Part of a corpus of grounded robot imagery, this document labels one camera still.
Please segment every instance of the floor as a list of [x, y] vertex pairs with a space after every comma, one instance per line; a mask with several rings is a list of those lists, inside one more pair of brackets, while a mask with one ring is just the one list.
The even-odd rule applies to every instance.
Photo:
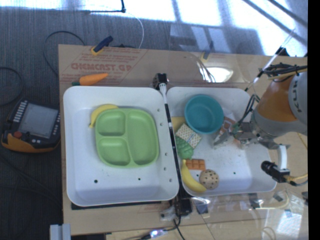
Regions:
[[[0, 126], [21, 97], [59, 104], [58, 44], [303, 57], [308, 1], [0, 0]], [[0, 147], [0, 240], [47, 240], [63, 223], [60, 148]]]

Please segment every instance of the yellow banana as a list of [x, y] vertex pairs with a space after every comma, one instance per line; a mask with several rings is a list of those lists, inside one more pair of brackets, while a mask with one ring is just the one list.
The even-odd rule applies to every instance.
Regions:
[[201, 193], [207, 190], [205, 186], [196, 181], [191, 175], [185, 159], [182, 159], [181, 176], [183, 183], [192, 191]]
[[91, 113], [91, 122], [89, 127], [93, 128], [95, 126], [96, 123], [96, 119], [98, 117], [98, 115], [105, 110], [111, 110], [111, 109], [118, 109], [118, 107], [116, 105], [113, 104], [104, 104], [99, 106], [98, 108], [96, 108], [92, 113]]

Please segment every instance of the toy carrot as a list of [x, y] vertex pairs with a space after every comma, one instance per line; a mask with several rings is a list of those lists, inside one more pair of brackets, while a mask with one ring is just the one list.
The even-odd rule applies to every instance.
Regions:
[[91, 86], [106, 78], [108, 73], [89, 74], [80, 77], [79, 82], [73, 82], [73, 86]]

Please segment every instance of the teal bowl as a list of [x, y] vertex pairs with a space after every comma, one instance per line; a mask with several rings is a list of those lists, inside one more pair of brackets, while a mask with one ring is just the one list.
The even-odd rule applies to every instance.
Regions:
[[200, 94], [188, 100], [184, 107], [187, 125], [198, 134], [213, 134], [224, 122], [224, 112], [214, 98]]

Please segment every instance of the orange carrot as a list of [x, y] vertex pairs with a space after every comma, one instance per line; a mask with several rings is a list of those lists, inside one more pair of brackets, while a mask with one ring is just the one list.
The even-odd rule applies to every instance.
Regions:
[[91, 86], [101, 81], [102, 79], [106, 78], [107, 76], [108, 76], [108, 73], [84, 75], [80, 77], [79, 83], [81, 86]]

